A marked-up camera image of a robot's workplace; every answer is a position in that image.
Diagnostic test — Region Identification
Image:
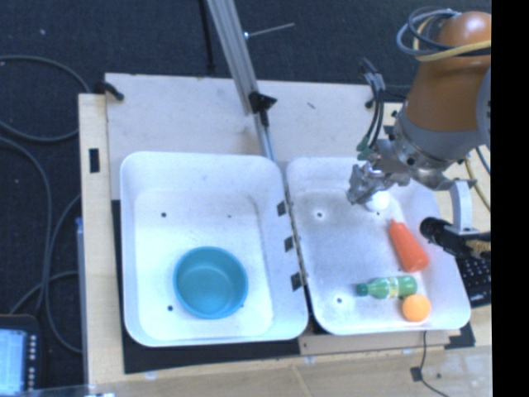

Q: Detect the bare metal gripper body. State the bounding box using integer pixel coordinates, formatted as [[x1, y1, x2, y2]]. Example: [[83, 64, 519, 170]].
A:
[[366, 138, 456, 191]]

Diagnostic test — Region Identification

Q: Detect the white ball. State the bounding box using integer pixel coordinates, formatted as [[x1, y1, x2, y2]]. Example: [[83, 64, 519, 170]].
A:
[[365, 190, 392, 213]]

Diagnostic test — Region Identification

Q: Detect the white plastic tray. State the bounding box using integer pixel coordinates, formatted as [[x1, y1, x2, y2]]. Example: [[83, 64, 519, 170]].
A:
[[284, 156, 472, 337], [119, 151, 310, 348]]

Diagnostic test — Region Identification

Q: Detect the orange bottle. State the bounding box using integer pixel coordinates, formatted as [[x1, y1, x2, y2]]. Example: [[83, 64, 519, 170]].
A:
[[387, 218, 430, 273]]

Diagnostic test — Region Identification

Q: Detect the green and yellow bottle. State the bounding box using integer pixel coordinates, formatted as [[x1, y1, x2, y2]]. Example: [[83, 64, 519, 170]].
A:
[[355, 275, 418, 300]]

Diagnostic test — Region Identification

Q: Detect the orange ball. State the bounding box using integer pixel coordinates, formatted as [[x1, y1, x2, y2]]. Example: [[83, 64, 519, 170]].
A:
[[401, 294, 432, 322]]

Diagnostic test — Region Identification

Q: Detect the black keyboard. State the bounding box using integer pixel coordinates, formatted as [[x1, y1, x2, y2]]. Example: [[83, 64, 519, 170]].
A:
[[454, 252, 492, 309]]

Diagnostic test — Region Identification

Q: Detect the blue bowl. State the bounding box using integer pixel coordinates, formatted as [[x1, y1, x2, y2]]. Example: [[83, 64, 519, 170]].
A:
[[172, 246, 250, 320]]

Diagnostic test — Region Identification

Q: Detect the pale wood board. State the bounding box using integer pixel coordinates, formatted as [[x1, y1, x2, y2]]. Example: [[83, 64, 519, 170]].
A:
[[78, 72, 492, 385]]

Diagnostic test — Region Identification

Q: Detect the black cylinder on white bracket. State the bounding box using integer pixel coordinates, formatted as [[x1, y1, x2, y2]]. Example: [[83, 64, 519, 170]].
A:
[[419, 179, 492, 261]]

